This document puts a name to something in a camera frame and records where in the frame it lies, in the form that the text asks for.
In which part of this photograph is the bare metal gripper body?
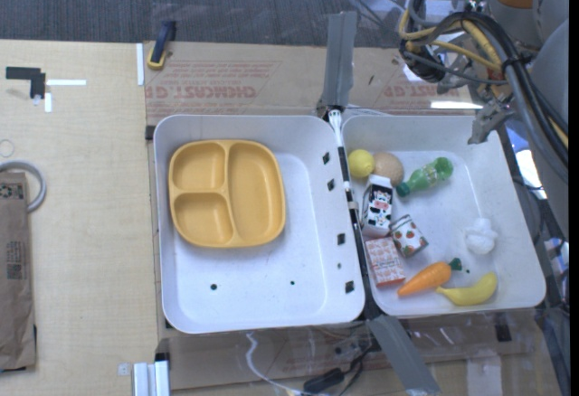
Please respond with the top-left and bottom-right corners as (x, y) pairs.
(477, 81), (517, 113)

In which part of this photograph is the green bottle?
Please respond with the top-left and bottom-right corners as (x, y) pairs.
(395, 156), (454, 198)

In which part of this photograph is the white plastic tray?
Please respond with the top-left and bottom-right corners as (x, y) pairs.
(152, 114), (366, 335)
(341, 114), (547, 318)

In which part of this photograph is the brown potato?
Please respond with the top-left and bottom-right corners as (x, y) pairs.
(373, 152), (405, 187)

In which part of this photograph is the white lumpy toy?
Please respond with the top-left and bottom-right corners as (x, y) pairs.
(464, 217), (498, 256)

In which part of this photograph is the yellow lemon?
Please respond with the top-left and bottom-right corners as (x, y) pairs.
(346, 148), (376, 180)

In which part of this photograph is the cow print milk carton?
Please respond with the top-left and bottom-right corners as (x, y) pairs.
(361, 174), (394, 238)

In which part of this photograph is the strawberry print jar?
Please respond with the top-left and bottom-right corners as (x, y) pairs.
(389, 213), (430, 259)

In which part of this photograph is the orange carrot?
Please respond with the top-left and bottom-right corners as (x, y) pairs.
(397, 257), (463, 297)

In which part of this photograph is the yellow banana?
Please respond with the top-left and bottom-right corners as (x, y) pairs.
(436, 271), (498, 307)

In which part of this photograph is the yellow divided plate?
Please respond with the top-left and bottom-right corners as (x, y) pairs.
(167, 139), (287, 250)

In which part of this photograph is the brown cardboard board red print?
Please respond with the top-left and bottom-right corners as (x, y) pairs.
(143, 40), (544, 391)

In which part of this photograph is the brown paper bag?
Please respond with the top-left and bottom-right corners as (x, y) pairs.
(0, 172), (37, 372)

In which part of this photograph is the black cylinder on white bracket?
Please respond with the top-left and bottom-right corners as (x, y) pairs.
(402, 45), (471, 92)

